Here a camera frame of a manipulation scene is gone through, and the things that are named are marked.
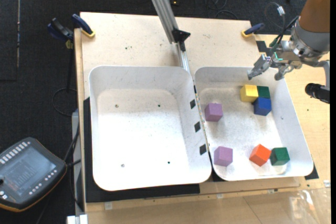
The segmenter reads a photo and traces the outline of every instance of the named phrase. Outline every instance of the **blue cube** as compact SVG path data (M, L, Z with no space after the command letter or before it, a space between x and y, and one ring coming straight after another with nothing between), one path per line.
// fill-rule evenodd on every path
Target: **blue cube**
M271 100L269 98L258 97L253 102L254 113L256 115L266 116L272 110Z

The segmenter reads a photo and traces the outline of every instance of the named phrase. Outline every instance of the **green cube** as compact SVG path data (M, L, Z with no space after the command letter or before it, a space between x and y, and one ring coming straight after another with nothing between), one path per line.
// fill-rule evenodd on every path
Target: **green cube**
M289 155L286 147L275 147L270 156L272 165L284 165L289 162Z
M262 98L271 98L271 94L269 93L269 88L267 86L257 86L258 96Z

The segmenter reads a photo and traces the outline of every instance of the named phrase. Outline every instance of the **wooden table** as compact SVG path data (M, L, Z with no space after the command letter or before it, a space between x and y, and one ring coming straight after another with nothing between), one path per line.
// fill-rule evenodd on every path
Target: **wooden table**
M82 35L79 29L75 29L80 144L81 158L84 160L83 100L89 97L90 70L98 65L179 66L179 62L177 50L174 45L169 44L157 16L102 13L81 13L80 16L96 31L96 36L90 39ZM191 33L185 42L191 74L201 66L252 67L260 55L256 40L269 44L275 38L272 35L254 35L244 39L240 32L251 27L249 21L179 17L176 20L181 30ZM157 205L155 210L158 212L170 214L173 211L177 216L185 210L192 211L188 207L191 202L208 210L221 212L223 205L218 202L219 198L225 198L228 202L232 198L268 194L274 189L286 192L325 188L326 182L331 180L330 106L309 98L304 91L309 82L325 84L324 70L303 66L300 70L286 74L285 80L319 178L305 180L304 177L287 177L238 182L213 182L209 179L200 184L199 195L85 203L84 211L88 214L89 222L97 223L95 221L99 220L99 223L109 223L113 218L113 223L119 223L118 220L121 221L125 216L123 214L135 214L136 223L139 217L137 214L145 214L141 208L146 211L148 206L152 207L154 204ZM82 161L83 185L84 163ZM121 211L117 213L115 210L106 210L112 208ZM181 223L186 221L182 216L179 219ZM157 223L146 216L143 216L143 221Z

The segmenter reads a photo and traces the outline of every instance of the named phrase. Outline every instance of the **yellow cube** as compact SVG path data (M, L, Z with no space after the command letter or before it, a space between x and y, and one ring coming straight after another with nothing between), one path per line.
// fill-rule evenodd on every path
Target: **yellow cube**
M253 103L258 98L258 88L256 85L244 85L240 89L240 99L242 102Z

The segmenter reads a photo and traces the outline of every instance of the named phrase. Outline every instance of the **black floor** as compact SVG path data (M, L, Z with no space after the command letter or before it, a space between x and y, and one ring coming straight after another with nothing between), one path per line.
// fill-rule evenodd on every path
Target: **black floor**
M272 5L268 8L272 22L265 15L265 8L271 2L284 7L289 22L300 14L306 0L290 3L285 0L178 0L173 12L183 17L249 20L252 25L263 22L266 26L261 34L278 34L281 19L276 8ZM19 65L15 79L0 80L0 151L32 136L63 158L72 140L71 117L59 113L53 107L52 98L67 85L70 51L62 41L48 34L47 25L57 17L63 25L73 29L71 15L80 11L145 15L156 12L150 0L20 0L19 3ZM71 87L76 88L74 68L72 75ZM65 114L71 114L77 107L76 93L62 92L55 98L55 104ZM27 211L13 213L0 209L0 223L36 223L41 212L44 213L40 223L48 224L65 223L67 216L75 214L69 175L49 197Z

